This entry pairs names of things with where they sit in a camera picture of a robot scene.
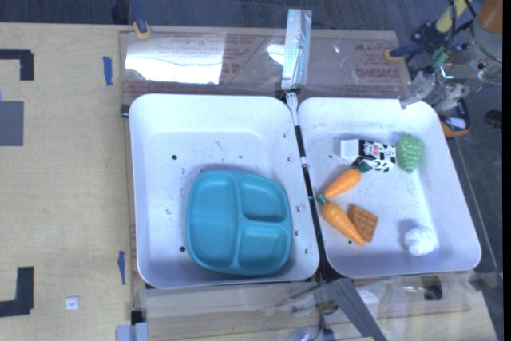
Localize white crumpled ball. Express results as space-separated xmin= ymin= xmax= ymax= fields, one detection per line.
xmin=403 ymin=225 xmax=438 ymax=257

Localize cow print milk carton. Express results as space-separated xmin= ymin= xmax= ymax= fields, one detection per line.
xmin=339 ymin=138 xmax=398 ymax=174

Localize orange carrot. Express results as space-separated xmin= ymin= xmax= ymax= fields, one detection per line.
xmin=322 ymin=160 xmax=373 ymax=200
xmin=315 ymin=193 xmax=367 ymax=248

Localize brown waffle biscuit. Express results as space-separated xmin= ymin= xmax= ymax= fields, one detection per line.
xmin=347 ymin=204 xmax=379 ymax=244

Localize green grapes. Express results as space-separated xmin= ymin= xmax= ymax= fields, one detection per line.
xmin=395 ymin=134 xmax=424 ymax=174

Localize blue divided plate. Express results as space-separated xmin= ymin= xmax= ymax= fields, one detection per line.
xmin=185 ymin=169 xmax=293 ymax=277

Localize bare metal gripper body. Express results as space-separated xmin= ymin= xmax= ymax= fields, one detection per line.
xmin=429 ymin=60 xmax=504 ymax=97

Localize white plastic tray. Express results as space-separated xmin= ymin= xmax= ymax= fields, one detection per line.
xmin=128 ymin=93 xmax=321 ymax=289
xmin=297 ymin=97 xmax=482 ymax=280

